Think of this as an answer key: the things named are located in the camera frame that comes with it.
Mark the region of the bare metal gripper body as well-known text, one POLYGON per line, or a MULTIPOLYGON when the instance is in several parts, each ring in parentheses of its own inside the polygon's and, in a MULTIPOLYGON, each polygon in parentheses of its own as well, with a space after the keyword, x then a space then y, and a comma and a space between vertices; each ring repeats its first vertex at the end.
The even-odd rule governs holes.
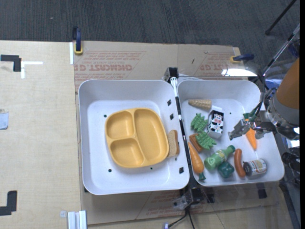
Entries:
POLYGON ((286 107, 282 104, 269 104, 267 110, 260 110, 255 119, 255 125, 272 123, 277 133, 287 139, 299 139, 299 110, 286 107))

